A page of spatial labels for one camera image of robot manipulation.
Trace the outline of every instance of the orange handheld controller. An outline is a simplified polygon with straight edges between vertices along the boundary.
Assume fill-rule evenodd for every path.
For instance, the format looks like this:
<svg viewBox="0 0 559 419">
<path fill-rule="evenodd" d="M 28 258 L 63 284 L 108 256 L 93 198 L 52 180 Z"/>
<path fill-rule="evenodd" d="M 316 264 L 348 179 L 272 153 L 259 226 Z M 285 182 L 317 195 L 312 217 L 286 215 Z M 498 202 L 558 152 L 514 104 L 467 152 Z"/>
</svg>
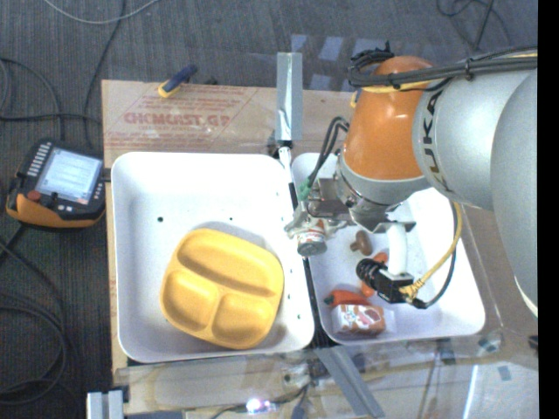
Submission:
<svg viewBox="0 0 559 419">
<path fill-rule="evenodd" d="M 12 179 L 7 213 L 46 228 L 85 228 L 105 212 L 100 157 L 44 138 L 33 145 Z"/>
</svg>

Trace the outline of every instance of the gray carpet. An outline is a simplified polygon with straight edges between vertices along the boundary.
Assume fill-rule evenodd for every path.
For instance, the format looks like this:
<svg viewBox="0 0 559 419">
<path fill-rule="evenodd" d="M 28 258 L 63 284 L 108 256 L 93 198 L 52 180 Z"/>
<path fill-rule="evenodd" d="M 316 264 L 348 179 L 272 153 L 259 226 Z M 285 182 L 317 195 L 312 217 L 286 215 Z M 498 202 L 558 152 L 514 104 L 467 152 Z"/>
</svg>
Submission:
<svg viewBox="0 0 559 419">
<path fill-rule="evenodd" d="M 122 0 L 51 1 L 84 19 L 121 14 Z M 126 0 L 125 13 L 148 1 Z M 345 75 L 349 58 L 384 47 L 387 40 L 396 54 L 422 56 L 439 65 L 479 52 L 537 44 L 538 0 L 495 0 L 474 50 L 488 1 L 164 0 L 122 20 L 103 56 L 116 23 L 84 24 L 43 0 L 0 0 L 0 58 L 6 71 L 0 69 L 0 114 L 29 117 L 86 110 L 101 120 L 101 79 L 164 81 L 188 63 L 198 68 L 191 82 L 275 86 L 275 54 L 302 52 L 305 88 L 351 91 Z M 47 79 L 58 107 L 25 67 Z M 41 137 L 61 135 L 73 144 L 102 148 L 100 125 L 91 121 L 65 118 L 61 124 L 28 118 L 0 123 L 2 196 L 28 147 Z M 11 217 L 0 216 L 3 244 L 18 227 Z M 21 310 L 0 310 L 0 417 L 82 417 L 85 393 L 112 385 L 105 221 L 73 233 L 25 228 L 9 248 L 28 265 L 0 251 L 2 291 L 34 299 L 57 315 L 70 345 L 60 381 L 51 390 L 47 387 L 56 365 L 47 381 L 18 386 L 10 394 L 12 384 L 45 375 L 57 359 L 59 343 L 44 321 Z M 48 276 L 59 299 L 37 271 Z M 2 306 L 13 303 L 0 296 Z M 33 393 L 40 398 L 9 404 L 22 403 Z"/>
</svg>

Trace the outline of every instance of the white tray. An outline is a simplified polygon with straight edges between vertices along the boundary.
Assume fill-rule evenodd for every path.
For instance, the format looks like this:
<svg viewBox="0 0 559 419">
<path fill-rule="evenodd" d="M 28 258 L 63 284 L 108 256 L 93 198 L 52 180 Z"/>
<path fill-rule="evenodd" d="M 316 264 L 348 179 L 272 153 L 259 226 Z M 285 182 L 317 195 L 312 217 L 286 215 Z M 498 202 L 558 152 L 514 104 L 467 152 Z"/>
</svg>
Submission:
<svg viewBox="0 0 559 419">
<path fill-rule="evenodd" d="M 317 154 L 303 154 L 293 161 L 293 179 L 302 182 L 313 170 Z M 319 177 L 332 177 L 335 157 L 330 156 L 322 167 Z M 419 191 L 405 201 L 390 215 L 391 220 L 416 222 L 408 233 L 406 271 L 414 277 L 423 275 L 446 253 L 453 239 L 454 223 L 448 199 L 435 189 Z M 387 329 L 375 338 L 355 336 L 348 338 L 334 333 L 331 307 L 322 300 L 334 288 L 359 291 L 360 279 L 355 266 L 365 258 L 360 251 L 349 246 L 355 241 L 355 233 L 362 228 L 350 226 L 338 230 L 327 241 L 326 253 L 309 259 L 314 291 L 317 298 L 321 325 L 328 336 L 341 344 L 381 343 L 399 340 L 421 340 L 477 333 L 485 324 L 486 315 L 472 268 L 464 245 L 459 241 L 452 281 L 442 298 L 425 310 L 407 304 L 389 304 L 378 296 L 371 300 L 384 309 Z M 388 249 L 386 234 L 369 234 L 373 254 Z M 418 298 L 428 301 L 442 287 L 449 262 L 446 262 L 418 292 Z"/>
<path fill-rule="evenodd" d="M 305 271 L 283 227 L 293 218 L 286 174 L 266 155 L 133 152 L 112 170 L 118 337 L 143 363 L 302 349 L 314 321 Z M 231 350 L 192 337 L 163 317 L 159 290 L 180 239 L 210 227 L 273 252 L 285 272 L 270 333 L 257 347 Z"/>
</svg>

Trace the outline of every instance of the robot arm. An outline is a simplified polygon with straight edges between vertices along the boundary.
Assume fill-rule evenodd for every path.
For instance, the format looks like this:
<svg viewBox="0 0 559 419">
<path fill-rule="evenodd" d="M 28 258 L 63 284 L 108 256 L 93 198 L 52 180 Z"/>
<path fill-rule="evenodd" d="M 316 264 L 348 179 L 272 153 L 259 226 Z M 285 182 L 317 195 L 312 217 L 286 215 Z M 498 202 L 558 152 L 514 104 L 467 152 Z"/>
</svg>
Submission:
<svg viewBox="0 0 559 419">
<path fill-rule="evenodd" d="M 343 207 L 345 224 L 386 228 L 388 212 L 429 187 L 494 211 L 517 284 L 537 317 L 537 50 L 442 68 L 381 53 L 372 73 L 361 71 L 370 65 L 367 54 L 349 68 L 350 82 L 362 90 L 329 185 L 339 203 L 335 219 Z M 332 210 L 316 209 L 326 198 L 301 201 L 299 220 L 332 222 Z"/>
</svg>

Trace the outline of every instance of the food container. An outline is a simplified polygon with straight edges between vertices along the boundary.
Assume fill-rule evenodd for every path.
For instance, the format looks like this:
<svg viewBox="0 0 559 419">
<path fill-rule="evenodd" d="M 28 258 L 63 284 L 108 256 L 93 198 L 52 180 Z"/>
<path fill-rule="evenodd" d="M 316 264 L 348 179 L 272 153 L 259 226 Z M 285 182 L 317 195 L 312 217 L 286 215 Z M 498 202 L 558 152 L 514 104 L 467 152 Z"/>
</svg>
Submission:
<svg viewBox="0 0 559 419">
<path fill-rule="evenodd" d="M 288 353 L 308 345 L 314 315 L 305 267 L 284 231 L 293 218 L 288 183 L 280 163 L 266 155 L 131 152 L 114 162 L 117 332 L 130 359 L 156 363 Z M 281 263 L 278 310 L 256 346 L 233 349 L 202 340 L 173 326 L 162 312 L 160 290 L 170 259 L 185 235 L 203 228 L 242 238 Z M 216 278 L 211 281 L 207 286 L 220 287 Z M 215 317 L 208 321 L 215 325 Z"/>
<path fill-rule="evenodd" d="M 207 228 L 188 233 L 163 276 L 160 305 L 175 327 L 231 349 L 258 345 L 283 292 L 283 268 L 268 250 Z"/>
<path fill-rule="evenodd" d="M 340 304 L 332 309 L 332 330 L 341 335 L 374 337 L 386 329 L 380 306 Z"/>
</svg>

